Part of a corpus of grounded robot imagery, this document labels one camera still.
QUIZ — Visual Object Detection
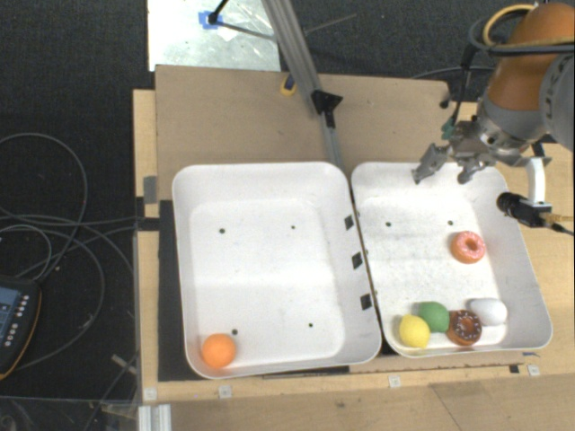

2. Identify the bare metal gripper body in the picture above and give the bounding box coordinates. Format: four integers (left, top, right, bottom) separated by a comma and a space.
447, 120, 540, 166

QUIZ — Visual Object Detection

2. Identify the pink frosted doughnut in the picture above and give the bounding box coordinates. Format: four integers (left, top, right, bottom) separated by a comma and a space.
450, 231, 487, 266

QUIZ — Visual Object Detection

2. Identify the white plastic tray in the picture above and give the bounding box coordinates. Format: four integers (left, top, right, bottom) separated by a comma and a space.
349, 161, 554, 360
171, 161, 384, 381

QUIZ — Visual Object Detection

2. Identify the white egg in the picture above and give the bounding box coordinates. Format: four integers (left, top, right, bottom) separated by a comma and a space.
467, 297, 509, 327

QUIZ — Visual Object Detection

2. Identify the green lime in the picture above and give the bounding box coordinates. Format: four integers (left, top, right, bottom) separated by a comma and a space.
418, 301, 451, 334

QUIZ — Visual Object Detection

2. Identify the chocolate sprinkled doughnut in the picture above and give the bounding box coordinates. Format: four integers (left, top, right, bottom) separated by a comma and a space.
446, 309, 483, 347

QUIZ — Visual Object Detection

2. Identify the yellow lemon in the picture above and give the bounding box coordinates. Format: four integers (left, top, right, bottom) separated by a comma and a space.
398, 314, 431, 349

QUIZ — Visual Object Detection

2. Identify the brown cardboard board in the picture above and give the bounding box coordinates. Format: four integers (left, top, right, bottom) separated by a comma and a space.
154, 64, 527, 375

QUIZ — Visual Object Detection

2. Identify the orange toy orange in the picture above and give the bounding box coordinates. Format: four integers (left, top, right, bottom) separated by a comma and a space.
200, 332, 238, 370

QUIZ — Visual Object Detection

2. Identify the black cylinder on white bracket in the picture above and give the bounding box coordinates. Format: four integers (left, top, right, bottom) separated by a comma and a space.
496, 154, 554, 229

